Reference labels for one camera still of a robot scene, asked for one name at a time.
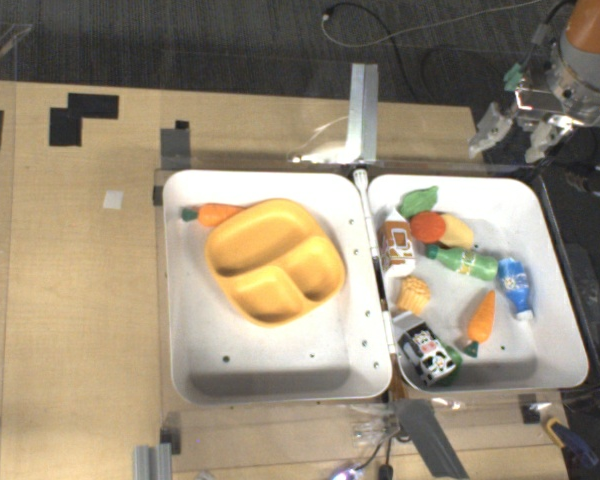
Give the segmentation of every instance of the blue toy bottle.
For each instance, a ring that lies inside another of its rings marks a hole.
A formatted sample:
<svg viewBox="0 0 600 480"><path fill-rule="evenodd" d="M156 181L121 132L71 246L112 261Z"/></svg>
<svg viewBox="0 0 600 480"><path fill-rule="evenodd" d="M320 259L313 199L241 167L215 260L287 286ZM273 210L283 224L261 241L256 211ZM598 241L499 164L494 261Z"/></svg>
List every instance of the blue toy bottle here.
<svg viewBox="0 0 600 480"><path fill-rule="evenodd" d="M522 263L513 258L498 262L498 279L502 283L507 298L516 307L518 320L533 319L533 309L529 305L529 278Z"/></svg>

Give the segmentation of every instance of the wooden table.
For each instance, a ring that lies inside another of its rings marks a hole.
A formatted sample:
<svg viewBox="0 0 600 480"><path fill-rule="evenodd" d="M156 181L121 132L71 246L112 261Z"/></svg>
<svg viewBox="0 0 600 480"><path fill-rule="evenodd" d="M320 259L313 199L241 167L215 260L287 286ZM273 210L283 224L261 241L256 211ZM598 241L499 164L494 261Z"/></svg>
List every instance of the wooden table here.
<svg viewBox="0 0 600 480"><path fill-rule="evenodd" d="M82 147L49 147L49 109L66 107L69 92L119 95L119 118L83 120ZM1 479L128 479L134 447L156 444L161 344L151 192L160 129L187 120L196 151L266 151L284 160L347 108L318 99L0 83L4 134L15 134L15 148L7 140L0 153ZM345 131L340 120L322 138L342 140ZM466 161L473 132L465 108L380 104L378 154ZM103 208L109 190L124 193L120 210ZM564 416L559 404L550 410ZM471 442L461 429L449 432L471 478L567 478L561 452L538 425L474 423L467 423ZM429 478L409 446L396 447L396 478ZM218 480L305 480L326 478L339 463L212 472Z"/></svg>

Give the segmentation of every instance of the orange tray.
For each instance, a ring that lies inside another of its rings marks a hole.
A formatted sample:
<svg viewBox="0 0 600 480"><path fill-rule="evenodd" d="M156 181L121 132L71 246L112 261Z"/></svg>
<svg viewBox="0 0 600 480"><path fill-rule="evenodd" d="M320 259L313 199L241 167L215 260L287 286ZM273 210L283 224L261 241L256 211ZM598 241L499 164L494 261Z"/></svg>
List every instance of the orange tray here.
<svg viewBox="0 0 600 480"><path fill-rule="evenodd" d="M271 199L215 228L207 265L233 305L251 322L291 322L333 297L345 268L331 240L299 204Z"/></svg>

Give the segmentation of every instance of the orange carrot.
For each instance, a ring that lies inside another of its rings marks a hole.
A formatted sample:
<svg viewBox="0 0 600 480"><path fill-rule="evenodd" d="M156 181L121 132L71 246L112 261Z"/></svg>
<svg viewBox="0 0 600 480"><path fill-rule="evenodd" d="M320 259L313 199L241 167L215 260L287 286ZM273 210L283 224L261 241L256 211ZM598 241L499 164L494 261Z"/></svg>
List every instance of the orange carrot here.
<svg viewBox="0 0 600 480"><path fill-rule="evenodd" d="M207 203L198 210L198 222L203 226L213 227L240 213L244 208L230 204Z"/></svg>
<svg viewBox="0 0 600 480"><path fill-rule="evenodd" d="M496 292L491 290L476 309L471 317L467 327L467 335L471 343L467 345L463 352L471 357L477 357L478 344L484 343L491 336L493 330L493 320L496 314Z"/></svg>
<svg viewBox="0 0 600 480"><path fill-rule="evenodd" d="M447 229L444 219L435 212L420 212L409 221L411 234L422 243L434 244Z"/></svg>

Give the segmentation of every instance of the green toy bottle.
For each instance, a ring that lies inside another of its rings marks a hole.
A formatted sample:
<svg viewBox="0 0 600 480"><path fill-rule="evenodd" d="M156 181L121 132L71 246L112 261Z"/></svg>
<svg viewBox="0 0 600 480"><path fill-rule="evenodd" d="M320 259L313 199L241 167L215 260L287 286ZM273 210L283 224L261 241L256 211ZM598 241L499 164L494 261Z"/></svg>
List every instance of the green toy bottle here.
<svg viewBox="0 0 600 480"><path fill-rule="evenodd" d="M427 258L437 259L445 267L459 274L485 281L491 281L498 274L498 260L460 247L441 249L437 245L428 245L425 254Z"/></svg>

